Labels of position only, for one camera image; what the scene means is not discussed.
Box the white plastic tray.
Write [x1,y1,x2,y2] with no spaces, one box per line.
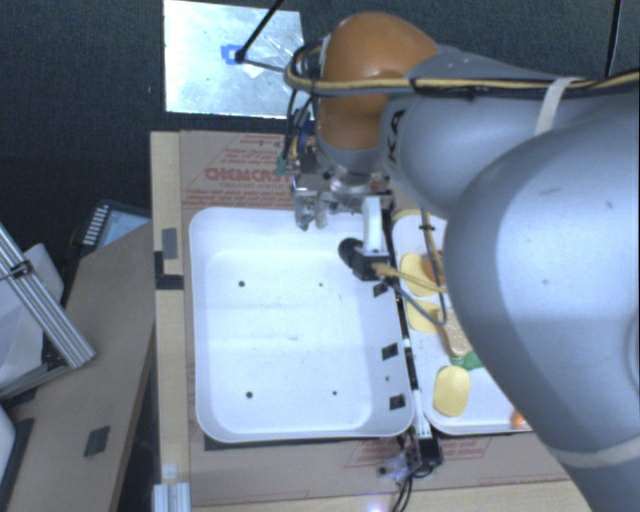
[188,206,417,444]
[391,208,534,437]

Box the black block with thin wires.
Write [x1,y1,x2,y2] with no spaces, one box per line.
[398,433,445,477]

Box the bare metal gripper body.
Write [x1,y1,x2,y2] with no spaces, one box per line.
[291,149,395,215]

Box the thin black and white rod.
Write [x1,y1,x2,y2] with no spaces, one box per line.
[380,207,432,442]

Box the brown cardboard board, red print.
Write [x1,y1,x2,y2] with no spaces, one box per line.
[149,130,591,510]

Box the black cylinder on white bracket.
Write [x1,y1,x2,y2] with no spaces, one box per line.
[338,196,392,282]

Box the green toy vegetable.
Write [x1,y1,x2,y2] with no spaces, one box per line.
[448,349,485,372]

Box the tan toy bread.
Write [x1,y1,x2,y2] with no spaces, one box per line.
[438,308,474,358]

